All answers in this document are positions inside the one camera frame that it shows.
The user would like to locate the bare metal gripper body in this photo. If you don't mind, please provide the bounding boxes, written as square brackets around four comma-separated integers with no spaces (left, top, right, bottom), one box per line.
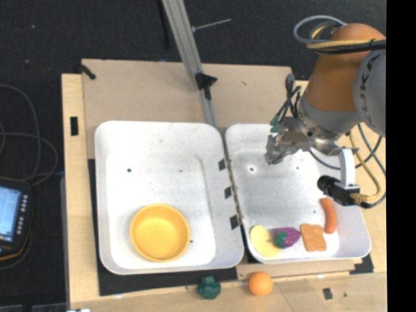
[275,117,341,157]

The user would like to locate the white plastic tray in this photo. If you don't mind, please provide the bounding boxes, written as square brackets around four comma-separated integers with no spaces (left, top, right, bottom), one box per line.
[94,120,246,276]
[224,123,372,265]

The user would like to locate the orange sausage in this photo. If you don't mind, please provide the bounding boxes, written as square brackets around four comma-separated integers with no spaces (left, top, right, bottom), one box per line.
[320,197,337,235]

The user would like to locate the purple grapes with green leaf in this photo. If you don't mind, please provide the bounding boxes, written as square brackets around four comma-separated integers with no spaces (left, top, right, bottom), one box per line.
[272,227,302,250]

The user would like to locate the orange bread slice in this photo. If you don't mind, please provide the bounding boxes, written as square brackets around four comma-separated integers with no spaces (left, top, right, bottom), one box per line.
[299,223,328,253]

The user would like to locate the pale yellow flat slice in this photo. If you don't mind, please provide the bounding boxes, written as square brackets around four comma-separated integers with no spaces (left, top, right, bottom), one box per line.
[250,224,282,258]

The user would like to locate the orange ball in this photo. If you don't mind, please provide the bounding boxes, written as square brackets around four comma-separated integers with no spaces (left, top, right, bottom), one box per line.
[248,271,274,297]

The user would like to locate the brown cardboard board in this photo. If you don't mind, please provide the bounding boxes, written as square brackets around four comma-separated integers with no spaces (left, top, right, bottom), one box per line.
[80,58,365,281]

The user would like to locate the yellow bowl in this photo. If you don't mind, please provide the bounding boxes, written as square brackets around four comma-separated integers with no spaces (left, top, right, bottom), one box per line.
[129,203,192,263]

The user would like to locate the green broccoli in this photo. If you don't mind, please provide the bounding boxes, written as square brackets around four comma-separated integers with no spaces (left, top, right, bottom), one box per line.
[196,275,222,300]

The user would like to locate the black cylinder on white bracket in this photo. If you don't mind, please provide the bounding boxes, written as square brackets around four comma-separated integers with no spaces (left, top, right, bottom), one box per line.
[317,146,361,207]

